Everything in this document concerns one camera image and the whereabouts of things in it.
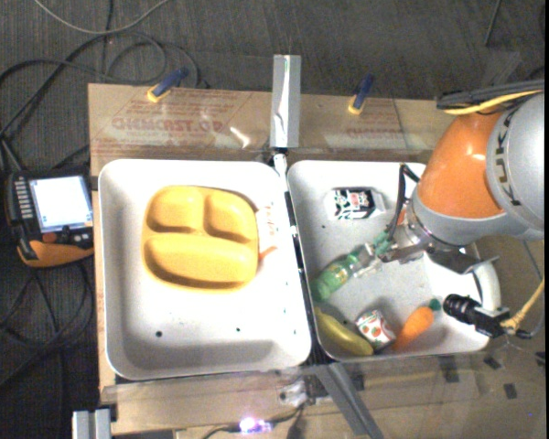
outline blue and yellow clamp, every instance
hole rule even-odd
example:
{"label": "blue and yellow clamp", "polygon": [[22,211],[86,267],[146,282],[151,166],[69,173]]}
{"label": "blue and yellow clamp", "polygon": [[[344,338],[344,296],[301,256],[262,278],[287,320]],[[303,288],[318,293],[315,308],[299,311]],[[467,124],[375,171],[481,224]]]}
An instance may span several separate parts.
{"label": "blue and yellow clamp", "polygon": [[160,83],[153,86],[146,92],[146,97],[149,101],[159,102],[168,95],[171,88],[178,86],[184,78],[189,75],[187,67],[182,67],[179,70],[171,71]]}
{"label": "blue and yellow clamp", "polygon": [[350,99],[350,104],[348,104],[348,111],[355,115],[360,115],[364,109],[364,101],[366,101],[366,96],[370,92],[372,87],[372,75],[368,73],[362,81],[356,86],[356,89],[353,92],[353,96]]}

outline orange toy carrot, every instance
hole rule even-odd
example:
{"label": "orange toy carrot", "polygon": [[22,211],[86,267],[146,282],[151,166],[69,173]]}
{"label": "orange toy carrot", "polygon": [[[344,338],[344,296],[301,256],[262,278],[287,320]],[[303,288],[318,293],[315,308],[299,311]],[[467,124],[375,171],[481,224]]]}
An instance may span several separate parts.
{"label": "orange toy carrot", "polygon": [[422,305],[413,311],[406,319],[401,333],[393,343],[393,349],[404,348],[414,339],[431,327],[435,320],[435,311],[441,308],[441,304],[436,299],[432,299],[429,305]]}

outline green bottle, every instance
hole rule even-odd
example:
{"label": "green bottle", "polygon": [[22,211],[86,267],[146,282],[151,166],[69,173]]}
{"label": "green bottle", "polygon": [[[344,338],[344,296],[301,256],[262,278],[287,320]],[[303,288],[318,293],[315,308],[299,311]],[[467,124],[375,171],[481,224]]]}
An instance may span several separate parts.
{"label": "green bottle", "polygon": [[311,297],[319,303],[327,300],[352,275],[370,266],[373,259],[372,247],[368,244],[359,245],[345,257],[330,263],[317,278],[309,282]]}

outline banana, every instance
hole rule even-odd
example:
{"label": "banana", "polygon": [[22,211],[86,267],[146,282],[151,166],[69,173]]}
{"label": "banana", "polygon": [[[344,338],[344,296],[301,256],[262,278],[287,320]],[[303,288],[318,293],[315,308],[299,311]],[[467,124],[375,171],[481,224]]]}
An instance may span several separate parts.
{"label": "banana", "polygon": [[315,308],[315,317],[323,334],[351,354],[370,356],[374,352],[372,345],[365,338],[348,330],[334,317],[322,312],[319,307]]}

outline screen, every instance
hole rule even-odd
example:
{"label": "screen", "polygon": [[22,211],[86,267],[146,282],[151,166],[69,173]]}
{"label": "screen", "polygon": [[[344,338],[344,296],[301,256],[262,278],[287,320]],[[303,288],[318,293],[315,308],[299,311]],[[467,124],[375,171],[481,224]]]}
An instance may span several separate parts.
{"label": "screen", "polygon": [[92,203],[82,176],[28,181],[42,232],[92,226]]}

